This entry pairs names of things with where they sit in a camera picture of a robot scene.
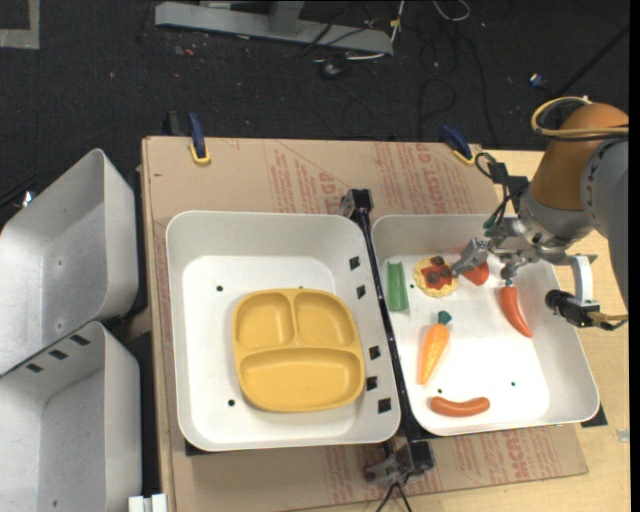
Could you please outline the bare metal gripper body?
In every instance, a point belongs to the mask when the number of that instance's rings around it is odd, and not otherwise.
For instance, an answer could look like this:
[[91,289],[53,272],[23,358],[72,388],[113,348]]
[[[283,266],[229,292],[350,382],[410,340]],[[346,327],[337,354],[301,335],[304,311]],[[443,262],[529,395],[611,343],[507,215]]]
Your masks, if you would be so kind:
[[567,244],[542,228],[536,221],[507,215],[492,224],[485,223],[489,251],[502,262],[527,264],[544,260],[560,264],[566,257]]

